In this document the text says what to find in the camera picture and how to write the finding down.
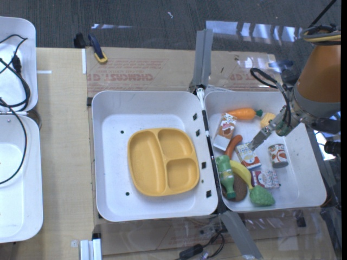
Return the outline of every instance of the yellow plate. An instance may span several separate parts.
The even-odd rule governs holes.
[[[128,164],[135,187],[147,196],[167,196],[193,189],[199,181],[196,151],[176,128],[153,128],[133,134]]]

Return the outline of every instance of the green bottle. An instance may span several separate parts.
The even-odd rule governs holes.
[[[219,179],[222,185],[227,190],[227,199],[236,197],[234,191],[234,173],[230,166],[230,158],[227,155],[222,155],[216,158]]]

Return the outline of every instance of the orange carrot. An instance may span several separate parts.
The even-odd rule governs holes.
[[[261,116],[262,110],[255,111],[252,108],[239,108],[227,112],[228,114],[237,117],[238,119],[250,120],[253,119],[256,115]]]
[[[234,137],[230,140],[230,142],[229,142],[229,144],[228,144],[228,146],[227,146],[227,149],[226,149],[226,151],[224,152],[225,155],[229,156],[230,160],[232,159],[233,151],[234,151],[236,145],[237,145],[240,141],[242,141],[242,136],[241,136],[241,135],[236,135],[236,136],[234,136]]]

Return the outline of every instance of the wooden surface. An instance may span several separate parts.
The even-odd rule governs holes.
[[[80,49],[37,49],[44,222],[41,231],[12,247],[11,260],[78,260],[80,240],[94,228],[87,83]],[[265,259],[335,259],[326,224],[309,215],[315,234],[257,240]],[[214,251],[218,246],[211,246]],[[182,249],[105,256],[104,259],[175,259]],[[244,259],[234,243],[214,259]]]

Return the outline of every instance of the toy can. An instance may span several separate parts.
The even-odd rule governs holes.
[[[287,154],[284,144],[275,144],[269,146],[272,167],[285,167],[288,165]]]

